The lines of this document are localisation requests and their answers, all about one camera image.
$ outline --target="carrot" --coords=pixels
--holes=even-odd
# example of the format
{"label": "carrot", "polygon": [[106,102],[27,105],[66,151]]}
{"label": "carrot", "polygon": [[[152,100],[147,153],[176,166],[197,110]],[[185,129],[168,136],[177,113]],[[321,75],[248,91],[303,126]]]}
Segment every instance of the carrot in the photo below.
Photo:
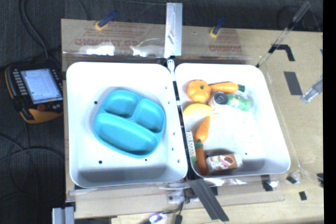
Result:
{"label": "carrot", "polygon": [[245,91],[245,86],[236,84],[231,81],[225,81],[225,82],[219,82],[219,83],[212,83],[209,84],[210,88],[212,91],[219,91],[219,92],[224,92],[224,93],[234,93],[236,91]]}
{"label": "carrot", "polygon": [[210,119],[211,117],[207,116],[205,120],[200,124],[195,134],[195,141],[201,140],[201,142],[203,143],[208,138]]}
{"label": "carrot", "polygon": [[208,167],[205,162],[204,151],[203,151],[203,144],[200,140],[195,143],[195,151],[196,151],[196,158],[199,171],[202,175],[208,174]]}

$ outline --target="small juice bottle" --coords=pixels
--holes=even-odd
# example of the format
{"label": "small juice bottle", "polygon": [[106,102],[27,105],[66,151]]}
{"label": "small juice bottle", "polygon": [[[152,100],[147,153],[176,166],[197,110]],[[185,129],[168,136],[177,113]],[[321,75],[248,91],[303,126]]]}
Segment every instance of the small juice bottle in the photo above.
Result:
{"label": "small juice bottle", "polygon": [[243,111],[249,111],[252,106],[252,102],[249,99],[245,99],[236,94],[229,93],[227,94],[227,97],[227,105],[232,106],[233,108],[237,108]]}

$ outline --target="white tray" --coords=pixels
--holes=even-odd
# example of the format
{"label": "white tray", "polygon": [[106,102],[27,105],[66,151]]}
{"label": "white tray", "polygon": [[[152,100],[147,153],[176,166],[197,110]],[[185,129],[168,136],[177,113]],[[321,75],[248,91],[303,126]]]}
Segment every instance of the white tray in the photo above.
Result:
{"label": "white tray", "polygon": [[[134,158],[101,144],[93,133],[100,103],[115,89],[160,104],[167,125],[153,154]],[[182,130],[169,71],[157,64],[78,62],[67,71],[69,167],[80,187],[177,182],[187,173]]]}
{"label": "white tray", "polygon": [[[235,153],[242,158],[242,167],[216,177],[236,177],[262,174],[280,174],[290,167],[290,156],[263,73],[250,65],[222,65],[183,63],[176,67],[175,77],[184,109],[192,103],[186,94],[192,80],[205,80],[208,84],[232,81],[245,85],[242,97],[252,101],[248,112],[224,106],[218,119],[211,120],[207,140],[203,143],[208,156]],[[194,134],[204,119],[204,114],[183,115],[186,131]],[[201,177],[197,163],[193,169]]]}

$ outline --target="blue plate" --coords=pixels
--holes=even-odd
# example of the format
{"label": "blue plate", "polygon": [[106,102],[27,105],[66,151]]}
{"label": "blue plate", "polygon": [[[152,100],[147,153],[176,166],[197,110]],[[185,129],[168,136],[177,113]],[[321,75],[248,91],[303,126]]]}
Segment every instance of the blue plate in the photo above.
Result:
{"label": "blue plate", "polygon": [[127,90],[115,90],[102,102],[93,122],[96,138],[122,154],[143,158],[160,143],[166,125],[163,108]]}

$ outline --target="metal bracket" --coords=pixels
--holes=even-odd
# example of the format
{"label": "metal bracket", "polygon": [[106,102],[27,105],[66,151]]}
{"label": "metal bracket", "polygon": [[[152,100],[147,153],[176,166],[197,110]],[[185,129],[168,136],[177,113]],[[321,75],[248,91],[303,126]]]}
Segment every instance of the metal bracket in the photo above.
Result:
{"label": "metal bracket", "polygon": [[168,195],[168,204],[169,205],[180,205],[182,202],[184,202],[184,193],[183,190],[176,190],[173,193],[170,193]]}
{"label": "metal bracket", "polygon": [[182,53],[182,4],[167,3],[164,58]]}
{"label": "metal bracket", "polygon": [[323,75],[321,75],[318,81],[301,96],[301,101],[303,103],[310,103],[310,101],[315,96],[319,95],[322,91],[323,91]]}

